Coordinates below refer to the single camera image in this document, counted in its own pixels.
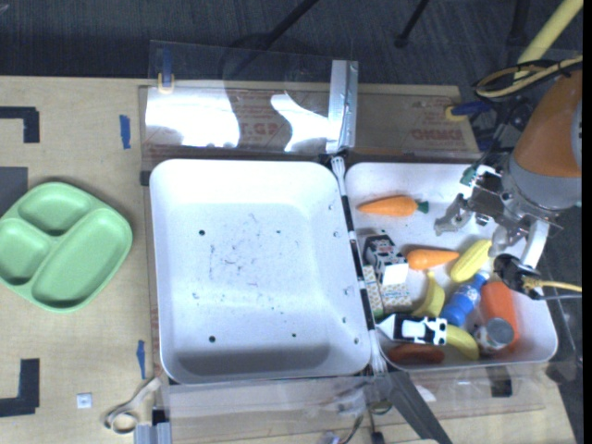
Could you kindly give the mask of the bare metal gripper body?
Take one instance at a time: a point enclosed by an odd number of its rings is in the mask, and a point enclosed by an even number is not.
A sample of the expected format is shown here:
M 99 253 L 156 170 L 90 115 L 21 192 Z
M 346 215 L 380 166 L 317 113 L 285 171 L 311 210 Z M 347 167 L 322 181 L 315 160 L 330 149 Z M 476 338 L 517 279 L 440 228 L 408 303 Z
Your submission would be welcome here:
M 558 223 L 560 213 L 530 200 L 504 167 L 480 166 L 471 186 L 466 208 L 484 222 L 493 220 L 505 230 L 506 240 L 526 238 L 536 222 L 548 227 L 550 237 L 562 231 Z

